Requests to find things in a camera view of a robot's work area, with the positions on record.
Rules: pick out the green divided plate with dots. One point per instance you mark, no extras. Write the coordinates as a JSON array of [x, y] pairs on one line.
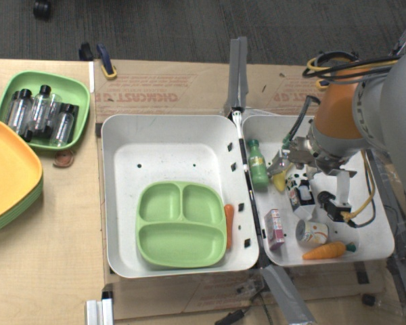
[[179, 239]]

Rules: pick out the green square plate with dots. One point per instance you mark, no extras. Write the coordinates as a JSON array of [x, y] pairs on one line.
[[74, 90]]

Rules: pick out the yellow banana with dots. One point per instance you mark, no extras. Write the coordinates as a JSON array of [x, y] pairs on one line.
[[280, 183]]

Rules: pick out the white plastic tray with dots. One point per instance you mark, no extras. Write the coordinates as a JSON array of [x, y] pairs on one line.
[[162, 147], [362, 239]]

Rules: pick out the clear bottle black cap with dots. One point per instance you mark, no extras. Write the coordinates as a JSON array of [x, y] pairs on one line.
[[63, 127], [55, 102], [20, 112], [40, 110]]

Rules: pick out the brown doughnut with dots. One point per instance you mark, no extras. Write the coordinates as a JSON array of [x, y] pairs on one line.
[[63, 158]]

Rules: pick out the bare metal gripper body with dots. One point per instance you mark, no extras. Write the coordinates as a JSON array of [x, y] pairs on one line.
[[304, 151]]

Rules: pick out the pink carton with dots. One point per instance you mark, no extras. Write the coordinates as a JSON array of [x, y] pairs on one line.
[[274, 230]]

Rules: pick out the brown cardboard board red print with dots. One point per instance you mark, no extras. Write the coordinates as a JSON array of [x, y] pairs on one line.
[[176, 90]]

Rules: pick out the green plastic bottle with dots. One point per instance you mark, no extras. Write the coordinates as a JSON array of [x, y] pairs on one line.
[[258, 168]]

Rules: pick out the yellow plate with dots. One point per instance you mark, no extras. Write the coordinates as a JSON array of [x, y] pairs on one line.
[[6, 168]]

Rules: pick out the orange carrot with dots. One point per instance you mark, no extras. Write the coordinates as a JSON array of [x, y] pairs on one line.
[[325, 250]]

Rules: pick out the black cylinder on white bracket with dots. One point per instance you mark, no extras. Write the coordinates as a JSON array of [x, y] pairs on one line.
[[335, 208]]

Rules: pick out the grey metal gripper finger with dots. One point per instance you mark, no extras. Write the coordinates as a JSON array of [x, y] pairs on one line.
[[276, 165], [289, 157]]

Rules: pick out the black and white carton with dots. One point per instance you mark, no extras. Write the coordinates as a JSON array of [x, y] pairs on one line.
[[302, 198]]

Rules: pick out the orange toy sausage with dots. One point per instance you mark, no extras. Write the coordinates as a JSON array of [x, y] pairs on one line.
[[229, 225]]

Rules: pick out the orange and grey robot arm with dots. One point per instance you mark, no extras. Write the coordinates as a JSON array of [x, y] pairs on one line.
[[382, 107]]

